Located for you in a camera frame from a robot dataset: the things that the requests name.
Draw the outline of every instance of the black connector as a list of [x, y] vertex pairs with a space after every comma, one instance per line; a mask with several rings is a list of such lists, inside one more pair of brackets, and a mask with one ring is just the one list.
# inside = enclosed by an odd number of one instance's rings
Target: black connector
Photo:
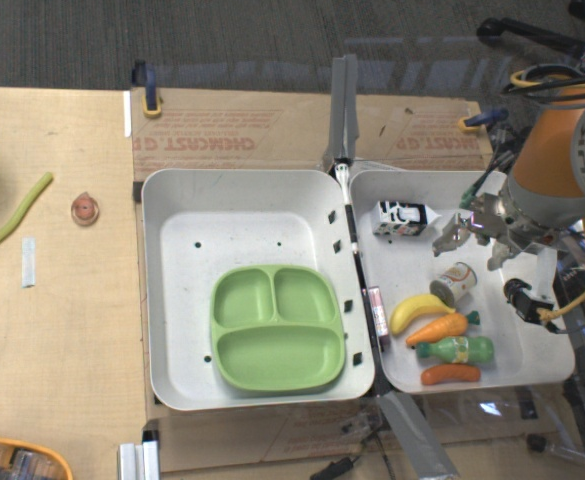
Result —
[[358, 460], [358, 457], [355, 459], [350, 459], [350, 457], [345, 457], [337, 462], [330, 462], [328, 466], [318, 473], [314, 473], [310, 480], [332, 480], [333, 478], [337, 478], [348, 471], [350, 471], [354, 467], [354, 463]]

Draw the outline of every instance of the white strip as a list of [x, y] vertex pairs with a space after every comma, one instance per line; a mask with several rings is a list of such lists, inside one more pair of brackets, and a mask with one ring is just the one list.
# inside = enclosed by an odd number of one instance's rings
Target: white strip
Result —
[[36, 283], [35, 252], [34, 237], [24, 236], [21, 243], [21, 288], [34, 286]]
[[130, 91], [123, 91], [123, 133], [126, 137], [132, 136], [132, 95]]

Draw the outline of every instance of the green bowl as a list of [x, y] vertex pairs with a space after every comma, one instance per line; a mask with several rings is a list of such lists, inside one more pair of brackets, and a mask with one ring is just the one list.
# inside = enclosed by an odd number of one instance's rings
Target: green bowl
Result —
[[232, 386], [293, 392], [323, 386], [343, 369], [339, 305], [329, 281], [293, 265], [231, 270], [211, 303], [214, 358]]

